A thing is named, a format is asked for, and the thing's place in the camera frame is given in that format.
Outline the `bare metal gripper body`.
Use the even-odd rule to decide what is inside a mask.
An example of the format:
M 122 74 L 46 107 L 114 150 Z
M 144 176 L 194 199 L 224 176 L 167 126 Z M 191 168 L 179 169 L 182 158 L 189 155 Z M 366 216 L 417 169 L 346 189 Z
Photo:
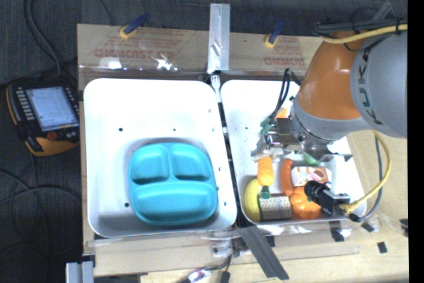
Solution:
M 327 154 L 327 141 L 311 134 L 295 118 L 277 118 L 266 134 L 270 147 L 294 150 L 312 159 L 322 159 Z

